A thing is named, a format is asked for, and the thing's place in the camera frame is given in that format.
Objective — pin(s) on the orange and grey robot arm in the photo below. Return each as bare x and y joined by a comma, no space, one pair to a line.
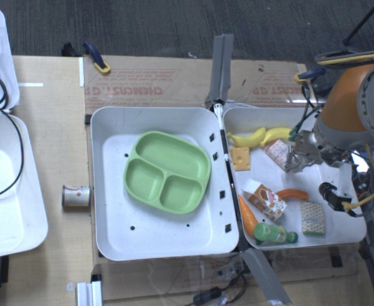
344,107

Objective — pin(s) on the orange carrot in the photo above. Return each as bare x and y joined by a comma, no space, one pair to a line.
248,217

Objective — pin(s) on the yellow cheese slice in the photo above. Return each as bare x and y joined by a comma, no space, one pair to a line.
241,158

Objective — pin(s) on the green divided plate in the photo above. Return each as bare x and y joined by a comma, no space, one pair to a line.
167,171

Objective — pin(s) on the small white and orange can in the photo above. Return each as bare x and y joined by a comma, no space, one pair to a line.
76,196

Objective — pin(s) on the white plastic tray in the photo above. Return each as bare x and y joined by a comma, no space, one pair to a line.
339,231
161,234

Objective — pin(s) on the white and orange carton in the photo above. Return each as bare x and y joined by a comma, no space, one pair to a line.
266,201

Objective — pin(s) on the pink and white carton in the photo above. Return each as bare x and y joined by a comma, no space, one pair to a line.
277,151

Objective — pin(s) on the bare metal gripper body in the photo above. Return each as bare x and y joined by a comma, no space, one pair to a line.
309,145

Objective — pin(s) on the white green patterned packet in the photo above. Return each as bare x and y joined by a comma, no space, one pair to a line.
313,218

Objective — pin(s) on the black cylinder on white bracket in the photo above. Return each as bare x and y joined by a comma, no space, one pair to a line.
333,198

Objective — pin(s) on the yellow banana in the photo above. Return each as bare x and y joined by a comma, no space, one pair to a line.
277,133
248,139

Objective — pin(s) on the orange sausage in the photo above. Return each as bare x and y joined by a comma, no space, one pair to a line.
293,194

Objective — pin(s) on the brown cardboard board red print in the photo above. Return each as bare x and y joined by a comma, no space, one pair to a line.
161,84

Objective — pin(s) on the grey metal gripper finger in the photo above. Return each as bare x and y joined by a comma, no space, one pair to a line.
307,164
290,163

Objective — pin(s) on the green plastic bottle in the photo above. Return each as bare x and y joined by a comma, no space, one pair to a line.
271,233

